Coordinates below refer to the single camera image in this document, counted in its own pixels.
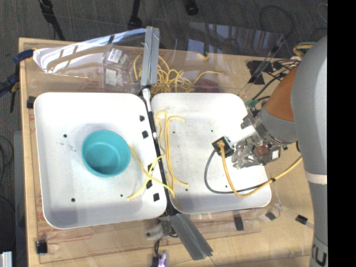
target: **chair wheel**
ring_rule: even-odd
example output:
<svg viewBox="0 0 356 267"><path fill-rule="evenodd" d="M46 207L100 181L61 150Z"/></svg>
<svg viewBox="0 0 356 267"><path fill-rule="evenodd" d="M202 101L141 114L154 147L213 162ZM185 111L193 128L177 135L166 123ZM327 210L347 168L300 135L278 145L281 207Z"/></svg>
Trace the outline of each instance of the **chair wheel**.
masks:
<svg viewBox="0 0 356 267"><path fill-rule="evenodd" d="M137 29L142 27L142 21L140 18L131 16L128 22L128 29Z"/></svg>
<svg viewBox="0 0 356 267"><path fill-rule="evenodd" d="M185 6L185 9L187 10L188 15L192 16L197 14L199 12L198 5L195 2L188 2Z"/></svg>

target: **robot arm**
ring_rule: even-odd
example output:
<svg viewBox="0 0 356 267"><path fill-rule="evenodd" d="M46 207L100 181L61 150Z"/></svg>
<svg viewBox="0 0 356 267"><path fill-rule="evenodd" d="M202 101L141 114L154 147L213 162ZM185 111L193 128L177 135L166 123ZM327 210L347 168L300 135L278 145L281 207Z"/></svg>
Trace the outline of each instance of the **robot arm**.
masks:
<svg viewBox="0 0 356 267"><path fill-rule="evenodd" d="M298 140L314 211L310 266L328 266L327 221L327 37L316 43L279 83L254 118L241 125L254 133L235 145L238 169L265 165L280 157L281 148Z"/></svg>

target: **white tray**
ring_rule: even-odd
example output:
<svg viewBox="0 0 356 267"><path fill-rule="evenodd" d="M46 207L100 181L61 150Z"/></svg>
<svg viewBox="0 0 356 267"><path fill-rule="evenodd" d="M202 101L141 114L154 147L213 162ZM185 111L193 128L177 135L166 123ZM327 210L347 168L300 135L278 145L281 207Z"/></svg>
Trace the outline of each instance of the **white tray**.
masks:
<svg viewBox="0 0 356 267"><path fill-rule="evenodd" d="M227 136L237 140L247 111L240 97L228 93L161 93L152 100L153 112L165 110L168 116L178 116L185 122L172 120L170 129L171 162L174 175L189 184L175 183L175 196L186 214L251 209L267 205L271 190L267 186L246 198L234 194L215 194L204 183L204 170L213 151L212 142ZM258 185L267 180L263 166L238 170L226 159L231 180L236 189ZM210 186L217 191L231 191L221 157L215 154L207 176Z"/></svg>
<svg viewBox="0 0 356 267"><path fill-rule="evenodd" d="M146 180L132 155L128 168L114 177L90 173L81 159L81 143L88 134L111 130L133 147L145 167L152 163L155 147L142 99L125 93L44 93L36 98L34 115L48 223L68 229L162 215L167 199L161 185L153 183L140 196L126 199ZM153 176L161 181L158 165ZM154 194L159 200L154 201Z"/></svg>

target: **gray carpet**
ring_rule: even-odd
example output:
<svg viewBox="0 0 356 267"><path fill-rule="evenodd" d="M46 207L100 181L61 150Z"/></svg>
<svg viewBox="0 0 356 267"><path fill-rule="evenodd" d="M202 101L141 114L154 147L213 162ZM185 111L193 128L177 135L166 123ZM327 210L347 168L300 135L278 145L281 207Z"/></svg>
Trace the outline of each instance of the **gray carpet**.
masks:
<svg viewBox="0 0 356 267"><path fill-rule="evenodd" d="M83 41L127 30L132 0L51 0L63 34L68 41ZM328 0L196 0L200 12L188 16L184 0L141 0L139 17L143 26L157 21L178 25L212 23L281 33L286 44L279 55L289 58L299 42L314 42L327 34ZM0 81L15 69L19 37L58 39L41 13L38 0L0 0ZM0 98L0 135L13 142L21 129L19 95L9 113L11 95ZM5 160L11 149L0 142ZM13 161L4 169L0 196L14 205ZM0 253L13 250L14 217L0 202Z"/></svg>

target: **teal bowl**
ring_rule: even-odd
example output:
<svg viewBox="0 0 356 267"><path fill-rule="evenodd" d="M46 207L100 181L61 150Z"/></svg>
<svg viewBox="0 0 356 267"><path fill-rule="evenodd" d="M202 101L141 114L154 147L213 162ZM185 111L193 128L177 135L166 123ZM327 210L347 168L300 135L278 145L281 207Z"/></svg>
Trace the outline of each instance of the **teal bowl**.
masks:
<svg viewBox="0 0 356 267"><path fill-rule="evenodd" d="M130 157L126 141L112 131L95 131L82 143L84 165L97 176L110 177L124 172Z"/></svg>

